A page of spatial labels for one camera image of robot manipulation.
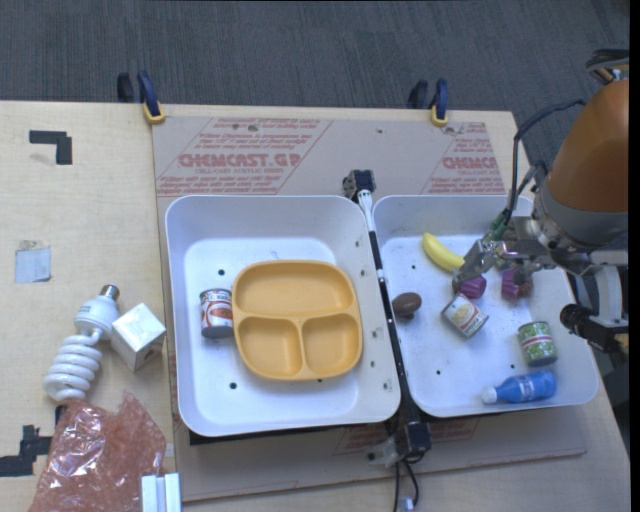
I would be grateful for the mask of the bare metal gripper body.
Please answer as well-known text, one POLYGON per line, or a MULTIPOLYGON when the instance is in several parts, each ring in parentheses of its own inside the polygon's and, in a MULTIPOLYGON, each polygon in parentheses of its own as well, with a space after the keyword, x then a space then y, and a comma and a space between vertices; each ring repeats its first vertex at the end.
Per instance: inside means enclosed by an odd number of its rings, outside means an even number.
POLYGON ((510 264, 520 254, 543 255, 543 269, 588 274, 593 267, 590 216, 512 216, 492 230, 495 253, 510 264))

